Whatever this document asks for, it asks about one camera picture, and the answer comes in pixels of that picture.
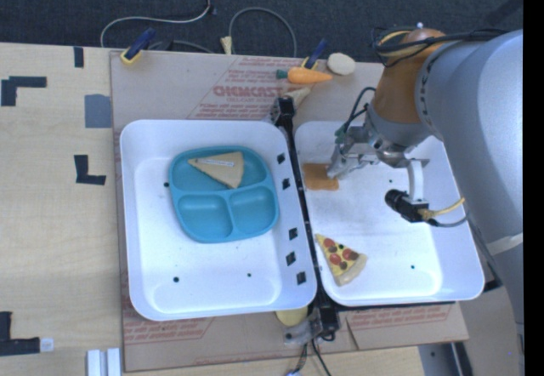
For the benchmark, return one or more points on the blue divided plate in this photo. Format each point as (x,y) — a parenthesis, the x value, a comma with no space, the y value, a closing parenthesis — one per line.
(212,217)

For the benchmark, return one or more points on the brown cardboard board red print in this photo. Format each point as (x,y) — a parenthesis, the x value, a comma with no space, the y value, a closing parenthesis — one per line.
(170,89)

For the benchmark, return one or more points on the white plastic tray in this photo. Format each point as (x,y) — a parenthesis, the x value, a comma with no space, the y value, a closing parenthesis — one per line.
(395,255)
(204,272)

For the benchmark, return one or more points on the orange carrot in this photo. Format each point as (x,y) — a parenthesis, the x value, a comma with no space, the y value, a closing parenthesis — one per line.
(306,75)

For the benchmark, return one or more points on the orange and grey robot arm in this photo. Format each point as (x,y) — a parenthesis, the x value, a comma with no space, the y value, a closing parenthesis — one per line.
(472,119)

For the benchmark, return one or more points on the thin black rod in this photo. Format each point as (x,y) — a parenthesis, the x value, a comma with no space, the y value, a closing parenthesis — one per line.
(302,195)

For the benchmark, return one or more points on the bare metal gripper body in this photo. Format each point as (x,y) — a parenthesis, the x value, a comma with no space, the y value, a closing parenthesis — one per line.
(361,144)

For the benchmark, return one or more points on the tan triangular bread slice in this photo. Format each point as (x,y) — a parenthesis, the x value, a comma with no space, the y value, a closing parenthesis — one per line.
(225,170)

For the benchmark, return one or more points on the tan wedge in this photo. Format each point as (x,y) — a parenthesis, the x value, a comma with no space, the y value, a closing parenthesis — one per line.
(299,94)

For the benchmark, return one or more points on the pizza slice with pepperoni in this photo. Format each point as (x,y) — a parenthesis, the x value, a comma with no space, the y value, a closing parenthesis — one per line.
(340,259)

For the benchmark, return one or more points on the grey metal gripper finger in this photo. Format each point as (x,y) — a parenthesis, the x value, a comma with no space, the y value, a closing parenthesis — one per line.
(333,168)
(355,163)

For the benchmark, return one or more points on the black cylinder on white bracket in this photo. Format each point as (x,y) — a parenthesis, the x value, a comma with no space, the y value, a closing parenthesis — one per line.
(404,202)

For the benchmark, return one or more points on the beige round biscuit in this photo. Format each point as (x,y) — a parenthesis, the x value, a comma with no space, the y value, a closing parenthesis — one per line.
(341,64)

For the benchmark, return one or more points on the yellow round toy food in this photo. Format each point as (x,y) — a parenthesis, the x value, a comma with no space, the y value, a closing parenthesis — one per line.
(291,315)

